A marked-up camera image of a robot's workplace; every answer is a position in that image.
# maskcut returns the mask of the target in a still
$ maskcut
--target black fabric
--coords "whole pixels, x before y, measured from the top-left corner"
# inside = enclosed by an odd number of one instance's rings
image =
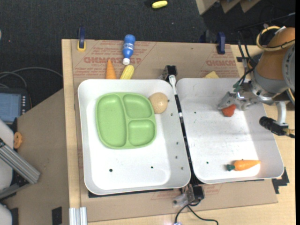
[[[244,13],[236,5],[227,14],[218,4],[202,16],[195,0],[168,0],[153,10],[147,0],[0,0],[0,72],[27,67],[62,73],[61,40],[77,38],[80,25],[87,39],[122,40],[128,33],[139,41],[199,42],[209,30],[224,32],[226,42],[237,44],[235,28],[295,12],[295,0],[262,0]],[[295,16],[278,23],[293,25]],[[244,31],[248,44],[263,27]],[[62,88],[62,79],[42,70],[18,73],[28,84],[33,106]],[[20,79],[7,76],[0,83],[20,88]]]

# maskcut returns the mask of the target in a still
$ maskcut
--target blue clamp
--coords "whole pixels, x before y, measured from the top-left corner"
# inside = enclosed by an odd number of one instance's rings
[[[78,42],[77,42],[77,50],[80,52],[84,52],[86,49],[84,36],[85,36],[85,28],[80,26],[78,30]]]
[[[225,54],[225,34],[223,32],[218,32],[217,43],[218,54]]]

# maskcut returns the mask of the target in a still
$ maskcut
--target orange ring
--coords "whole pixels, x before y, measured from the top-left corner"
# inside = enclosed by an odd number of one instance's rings
[[[18,149],[22,144],[22,135],[19,132],[16,132],[14,135],[14,149]]]

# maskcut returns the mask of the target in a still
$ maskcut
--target blue screen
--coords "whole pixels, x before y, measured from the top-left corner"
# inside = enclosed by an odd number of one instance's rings
[[[12,123],[21,115],[21,95],[0,93],[0,119]]]

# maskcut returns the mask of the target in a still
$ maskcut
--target green plate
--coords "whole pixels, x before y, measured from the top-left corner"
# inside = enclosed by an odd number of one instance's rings
[[[101,142],[113,149],[147,146],[156,137],[151,102],[138,93],[108,93],[96,103],[96,125]]]

